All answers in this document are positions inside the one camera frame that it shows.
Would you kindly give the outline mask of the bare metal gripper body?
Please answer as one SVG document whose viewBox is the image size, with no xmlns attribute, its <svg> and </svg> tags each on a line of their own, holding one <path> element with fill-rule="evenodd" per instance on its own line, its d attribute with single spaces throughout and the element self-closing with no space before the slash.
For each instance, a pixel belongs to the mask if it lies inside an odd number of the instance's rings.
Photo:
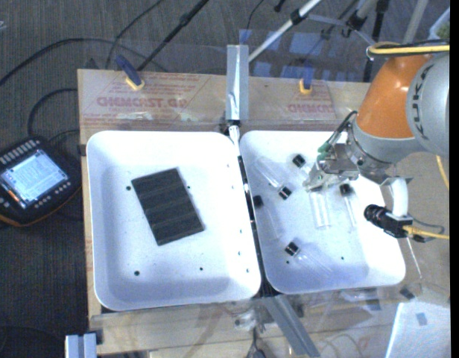
<svg viewBox="0 0 459 358">
<path fill-rule="evenodd" d="M 351 148 L 345 143 L 328 145 L 318 155 L 317 165 L 331 178 L 355 180 L 360 175 L 357 159 L 353 158 Z"/>
</svg>

